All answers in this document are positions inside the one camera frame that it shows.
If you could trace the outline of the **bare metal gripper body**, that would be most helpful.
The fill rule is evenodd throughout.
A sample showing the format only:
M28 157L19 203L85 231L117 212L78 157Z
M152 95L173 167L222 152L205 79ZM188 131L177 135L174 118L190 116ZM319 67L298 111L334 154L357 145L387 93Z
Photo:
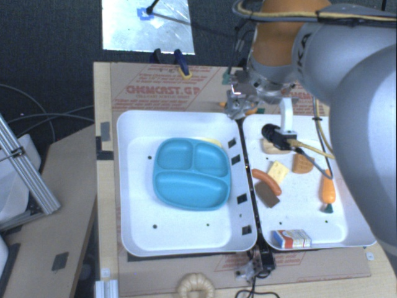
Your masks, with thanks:
M250 111L262 103L278 104L295 87L295 82L276 83L247 71L236 71L229 82L227 111Z

